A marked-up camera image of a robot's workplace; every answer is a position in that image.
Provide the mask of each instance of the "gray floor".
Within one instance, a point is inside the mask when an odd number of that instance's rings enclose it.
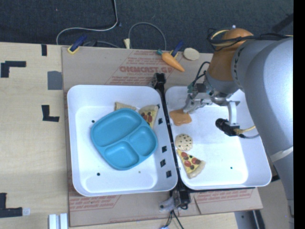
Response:
[[[281,180],[259,187],[263,209],[236,212],[239,229],[289,229],[287,200]]]

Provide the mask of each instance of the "blue divided plate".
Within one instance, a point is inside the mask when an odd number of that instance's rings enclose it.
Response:
[[[136,111],[123,108],[97,121],[91,140],[113,168],[127,170],[143,162],[158,146],[154,131]]]

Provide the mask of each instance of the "white plastic bin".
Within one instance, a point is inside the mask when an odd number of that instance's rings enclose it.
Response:
[[[77,85],[68,91],[72,180],[84,196],[159,192],[178,181],[160,95],[148,86]],[[112,168],[94,147],[93,122],[114,111],[115,102],[140,108],[154,104],[158,148],[145,161],[128,170]]]
[[[187,87],[169,88],[165,94],[168,112],[183,108],[187,94]],[[240,128],[253,126],[244,93],[239,90],[230,100],[240,101],[236,108]],[[229,118],[227,107],[213,104],[197,109],[190,116],[192,121],[180,126],[176,126],[170,118],[173,139],[182,133],[191,136],[193,148],[188,153],[206,162],[204,170],[197,177],[189,179],[177,156],[181,179],[187,187],[202,190],[261,187],[269,184],[271,170],[261,138],[228,136],[215,126],[218,118]],[[256,129],[245,133],[255,134]]]

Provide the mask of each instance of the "toy carrot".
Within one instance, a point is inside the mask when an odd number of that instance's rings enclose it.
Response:
[[[168,65],[179,71],[184,72],[184,68],[182,67],[182,65],[169,52],[162,52],[161,50],[158,50],[157,54],[160,54],[162,60]]]

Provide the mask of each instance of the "dark carpet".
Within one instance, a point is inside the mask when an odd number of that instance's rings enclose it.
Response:
[[[116,0],[119,25],[110,31],[66,31],[59,44],[70,45],[85,33],[124,47],[123,39],[136,23],[152,23],[164,33],[167,49],[182,47],[212,52],[209,28],[244,28],[254,35],[293,34],[294,0]],[[105,28],[115,22],[112,0],[0,0],[0,42],[56,44],[70,27]],[[131,32],[133,48],[164,49],[161,34],[139,25]]]

